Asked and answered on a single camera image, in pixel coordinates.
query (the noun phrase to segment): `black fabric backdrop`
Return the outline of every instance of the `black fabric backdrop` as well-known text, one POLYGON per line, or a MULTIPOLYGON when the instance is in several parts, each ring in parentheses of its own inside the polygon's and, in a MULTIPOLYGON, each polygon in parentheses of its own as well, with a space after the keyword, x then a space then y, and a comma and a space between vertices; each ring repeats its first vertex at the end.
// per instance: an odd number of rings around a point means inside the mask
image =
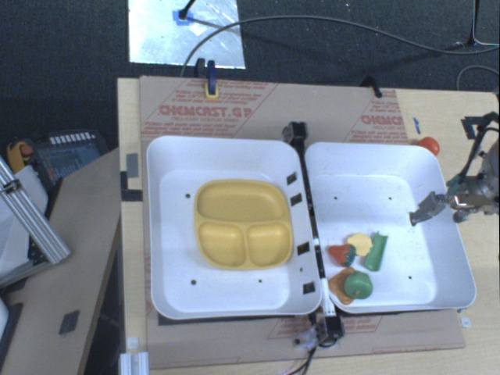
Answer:
MULTIPOLYGON (((240 18, 333 16, 437 48, 466 42, 473 0, 237 0, 240 18)), ((477 37, 498 42, 499 0, 480 0, 477 37)), ((128 61, 127 0, 0 0, 0 151, 34 131, 93 128, 117 146, 116 79, 178 76, 177 66, 128 61)), ((498 50, 439 55, 340 24, 287 20, 242 29, 246 70, 219 77, 381 87, 453 89, 465 66, 498 69, 498 50)), ((462 86, 490 91, 492 73, 471 70, 462 86)))

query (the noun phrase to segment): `multimeter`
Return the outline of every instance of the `multimeter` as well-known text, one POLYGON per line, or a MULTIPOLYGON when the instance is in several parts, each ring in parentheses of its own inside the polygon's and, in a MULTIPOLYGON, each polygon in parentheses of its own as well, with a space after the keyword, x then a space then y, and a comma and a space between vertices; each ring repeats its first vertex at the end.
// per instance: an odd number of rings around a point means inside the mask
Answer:
POLYGON ((82 166, 107 153, 104 137, 96 130, 51 132, 40 140, 14 141, 7 147, 7 159, 14 173, 31 165, 46 191, 82 166))

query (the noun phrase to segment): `metal plate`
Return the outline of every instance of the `metal plate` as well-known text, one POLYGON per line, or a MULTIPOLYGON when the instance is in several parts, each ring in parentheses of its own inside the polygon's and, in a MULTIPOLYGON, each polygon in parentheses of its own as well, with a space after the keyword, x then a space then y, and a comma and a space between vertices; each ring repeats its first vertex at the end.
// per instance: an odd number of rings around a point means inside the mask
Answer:
MULTIPOLYGON (((189 0, 128 0, 130 61, 182 65, 190 51, 215 27, 187 21, 173 14, 189 0)), ((221 27, 238 21, 236 0, 196 0, 188 16, 221 27)), ((218 67, 245 68, 240 27, 218 34, 205 43, 189 62, 213 59, 218 67)))

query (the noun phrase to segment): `yellow plate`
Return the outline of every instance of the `yellow plate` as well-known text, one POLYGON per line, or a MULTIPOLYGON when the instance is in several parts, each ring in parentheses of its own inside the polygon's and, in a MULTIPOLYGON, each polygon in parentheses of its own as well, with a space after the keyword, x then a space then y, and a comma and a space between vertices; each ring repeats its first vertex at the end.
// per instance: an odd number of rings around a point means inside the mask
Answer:
POLYGON ((290 211, 281 191, 258 180, 214 180, 195 198, 196 241, 203 257, 226 270, 263 270, 288 261, 290 211))

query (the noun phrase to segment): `wooden table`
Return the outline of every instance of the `wooden table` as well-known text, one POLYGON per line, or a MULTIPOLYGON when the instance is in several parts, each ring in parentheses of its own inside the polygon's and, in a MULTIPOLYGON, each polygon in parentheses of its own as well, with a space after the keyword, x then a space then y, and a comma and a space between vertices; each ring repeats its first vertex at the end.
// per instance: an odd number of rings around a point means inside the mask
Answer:
MULTIPOLYGON (((137 153, 141 158, 139 114, 139 80, 120 79, 120 170, 127 169, 127 155, 137 153)), ((465 164, 472 141, 465 137, 460 120, 464 116, 483 116, 498 111, 493 94, 456 91, 397 90, 396 95, 410 141, 424 136, 439 140, 438 160, 444 178, 450 179, 465 164), (413 118, 418 118, 418 135, 413 118)), ((497 135, 484 140, 484 149, 491 146, 497 135)), ((470 173, 477 172, 475 162, 470 173)), ((130 189, 141 189, 141 173, 128 180, 130 189)), ((123 283, 125 296, 125 337, 127 352, 146 351, 144 237, 141 202, 122 203, 123 226, 123 283)), ((500 301, 498 288, 498 216, 472 215, 459 225, 466 253, 477 284, 474 304, 459 314, 470 320, 471 327, 463 329, 464 349, 432 352, 411 352, 384 355, 365 355, 314 359, 308 373, 361 374, 431 374, 431 373, 497 373, 500 368, 500 301)), ((287 373, 301 362, 276 361, 223 366, 198 366, 168 370, 151 370, 154 375, 173 374, 254 374, 287 373)))

